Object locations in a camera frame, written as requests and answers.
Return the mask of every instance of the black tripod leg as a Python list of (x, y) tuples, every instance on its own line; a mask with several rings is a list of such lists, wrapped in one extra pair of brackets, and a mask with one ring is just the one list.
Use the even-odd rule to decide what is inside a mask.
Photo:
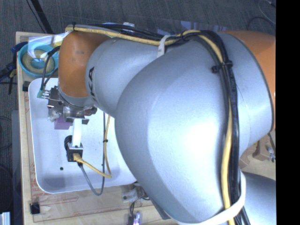
[(49, 24), (49, 22), (48, 22), (48, 20), (45, 16), (44, 12), (43, 12), (43, 9), (42, 9), (41, 5), (39, 4), (38, 0), (31, 0), (31, 2), (32, 2), (32, 4), (33, 4), (40, 20), (42, 21), (42, 23), (43, 23), (43, 25), (46, 29), (46, 32), (50, 33), (50, 34), (54, 34), (54, 32), (52, 31), (52, 28), (51, 28), (51, 26), (50, 26), (50, 24)]

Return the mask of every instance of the carpeted floor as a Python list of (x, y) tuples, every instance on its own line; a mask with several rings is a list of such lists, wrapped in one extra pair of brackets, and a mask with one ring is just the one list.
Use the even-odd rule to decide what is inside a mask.
[[(103, 22), (135, 23), (137, 27), (156, 31), (178, 32), (176, 22), (182, 20), (219, 25), (233, 30), (256, 30), (275, 35), (275, 26), (263, 17), (260, 0), (39, 0), (54, 33), (62, 33), (66, 25), (95, 24)], [(268, 0), (276, 5), (276, 0)], [(261, 10), (273, 21), (276, 9), (265, 0)], [(43, 32), (26, 0), (0, 0), (0, 69), (11, 62), (11, 47), (15, 44), (16, 31)], [(0, 116), (10, 118), (17, 109), (17, 90), (13, 86), (8, 95), (8, 85), (0, 84)], [(11, 124), (0, 120), (0, 148), (11, 142)], [(0, 165), (12, 172), (12, 148), (0, 150)], [(0, 168), (0, 212), (12, 211), (11, 180)]]

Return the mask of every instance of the white tray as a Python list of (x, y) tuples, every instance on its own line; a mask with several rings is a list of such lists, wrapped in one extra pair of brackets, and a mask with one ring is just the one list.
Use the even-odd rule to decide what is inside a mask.
[[(47, 90), (57, 85), (58, 79), (51, 78)], [(63, 193), (86, 190), (88, 186), (83, 173), (76, 162), (68, 162), (64, 140), (72, 135), (73, 127), (68, 130), (54, 130), (54, 123), (48, 120), (48, 100), (37, 98), (41, 78), (30, 83), (29, 103), (32, 130), (32, 142), (37, 183), (47, 193)], [(102, 170), (103, 155), (103, 112), (87, 117), (87, 125), (82, 125), (83, 159)], [(131, 184), (136, 181), (127, 167), (119, 150), (114, 119), (111, 118), (108, 130), (107, 156), (112, 178), (105, 178), (105, 187)], [(94, 188), (101, 188), (102, 176), (84, 166)]]

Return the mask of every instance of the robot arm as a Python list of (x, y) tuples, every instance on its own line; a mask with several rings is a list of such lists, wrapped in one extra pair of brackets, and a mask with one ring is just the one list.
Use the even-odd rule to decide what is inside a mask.
[[(57, 90), (65, 120), (86, 120), (96, 108), (114, 117), (130, 171), (179, 223), (197, 224), (223, 211), (220, 174), (231, 105), (224, 77), (211, 71), (210, 50), (179, 39), (157, 57), (157, 43), (97, 29), (75, 27), (61, 45)], [(233, 63), (240, 157), (275, 128), (275, 39), (249, 31), (218, 35)], [(276, 185), (250, 174), (246, 179), (250, 222), (273, 224)]]

